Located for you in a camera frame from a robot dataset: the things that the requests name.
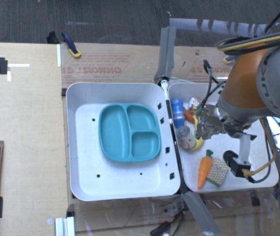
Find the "black round object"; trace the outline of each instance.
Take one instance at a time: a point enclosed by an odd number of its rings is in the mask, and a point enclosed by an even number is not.
[[[238,154],[236,154],[235,152],[233,152],[231,150],[227,150],[223,154],[223,160],[229,167],[230,167],[230,162],[231,162],[231,160],[233,160],[234,157],[238,158]]]

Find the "carrot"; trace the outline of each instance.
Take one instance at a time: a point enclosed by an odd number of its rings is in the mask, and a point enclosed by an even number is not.
[[[212,154],[213,152],[207,149],[206,156],[204,156],[200,161],[198,172],[198,189],[200,189],[203,186],[203,183],[207,175],[209,174],[209,171],[212,166],[212,159],[210,157]]]
[[[185,114],[185,119],[187,121],[190,121],[191,123],[195,123],[194,116],[185,108],[184,108],[184,114]]]

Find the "gray floor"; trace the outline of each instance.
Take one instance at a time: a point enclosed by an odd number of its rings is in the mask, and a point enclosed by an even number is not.
[[[170,18],[268,24],[279,12],[280,0],[0,0],[0,42],[46,43],[50,31],[62,41],[65,30],[74,42],[159,45]],[[175,44],[213,46],[226,37],[178,30]]]

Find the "black connector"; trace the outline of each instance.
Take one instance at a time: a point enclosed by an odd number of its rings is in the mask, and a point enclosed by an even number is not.
[[[162,223],[158,228],[152,230],[150,232],[150,236],[160,236],[163,233],[165,233],[167,230],[169,230],[170,227],[171,227],[171,223],[166,221]]]

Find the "toy carrot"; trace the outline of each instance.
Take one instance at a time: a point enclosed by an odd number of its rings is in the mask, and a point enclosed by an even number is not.
[[[191,123],[195,123],[194,116],[187,109],[184,108],[185,119]]]
[[[203,186],[203,183],[207,175],[209,174],[209,171],[212,166],[212,159],[210,157],[212,154],[213,152],[207,149],[206,156],[204,156],[200,161],[198,172],[198,189],[200,189]]]

